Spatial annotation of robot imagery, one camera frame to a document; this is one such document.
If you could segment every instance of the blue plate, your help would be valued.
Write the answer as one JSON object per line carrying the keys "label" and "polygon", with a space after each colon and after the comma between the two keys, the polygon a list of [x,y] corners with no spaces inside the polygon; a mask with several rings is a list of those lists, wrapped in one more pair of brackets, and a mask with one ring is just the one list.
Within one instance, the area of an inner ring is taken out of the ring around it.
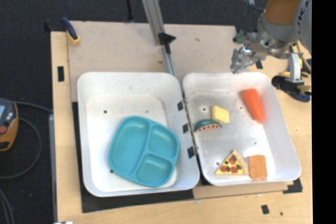
{"label": "blue plate", "polygon": [[123,178],[160,187],[171,178],[179,151],[177,135],[169,128],[144,117],[129,116],[113,136],[108,162]]}

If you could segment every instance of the toy carrot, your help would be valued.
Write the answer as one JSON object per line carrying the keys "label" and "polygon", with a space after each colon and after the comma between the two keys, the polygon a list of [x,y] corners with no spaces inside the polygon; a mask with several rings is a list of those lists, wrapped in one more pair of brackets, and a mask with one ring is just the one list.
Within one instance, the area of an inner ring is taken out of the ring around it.
{"label": "toy carrot", "polygon": [[263,123],[265,112],[257,90],[249,89],[244,91],[243,99],[252,114],[252,117],[260,123]]}

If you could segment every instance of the black bracket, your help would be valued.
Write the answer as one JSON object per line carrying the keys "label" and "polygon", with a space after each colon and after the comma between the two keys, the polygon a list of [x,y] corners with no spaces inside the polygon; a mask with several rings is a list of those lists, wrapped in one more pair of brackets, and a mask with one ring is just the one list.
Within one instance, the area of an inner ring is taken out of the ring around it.
{"label": "black bracket", "polygon": [[165,51],[167,54],[170,54],[170,43],[173,42],[176,37],[168,35],[164,32],[159,33],[160,45],[164,45]]}

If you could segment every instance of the black fabric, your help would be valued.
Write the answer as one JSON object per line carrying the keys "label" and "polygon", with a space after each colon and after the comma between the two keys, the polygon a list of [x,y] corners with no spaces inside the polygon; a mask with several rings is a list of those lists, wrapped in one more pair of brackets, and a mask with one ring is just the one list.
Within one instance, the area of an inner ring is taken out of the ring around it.
{"label": "black fabric", "polygon": [[79,114],[78,102],[72,103],[73,122],[75,126],[76,148],[78,155],[78,167],[80,178],[80,192],[82,202],[82,212],[92,212],[104,209],[112,209],[126,206],[156,204],[159,202],[179,201],[193,199],[192,190],[170,191],[159,194],[144,194],[144,195],[128,195],[118,197],[96,197],[89,193],[83,182],[82,161],[81,161],[81,146],[80,146],[80,130],[79,130]]}
{"label": "black fabric", "polygon": [[[267,0],[255,0],[255,3],[264,7]],[[146,23],[141,0],[130,0],[130,6],[134,21]],[[165,24],[232,25],[245,31],[255,29],[259,16],[252,12],[250,17],[251,10],[241,0],[161,0],[160,8]],[[52,108],[48,30],[62,31],[62,17],[128,22],[129,12],[125,0],[0,0],[1,98]],[[53,223],[48,115],[29,107],[20,107],[19,114],[40,131],[41,157],[24,176],[0,180],[0,188],[13,208],[16,223]],[[29,128],[19,126],[13,150],[0,152],[0,175],[31,163],[37,144],[33,137]],[[3,218],[0,207],[0,223]]]}

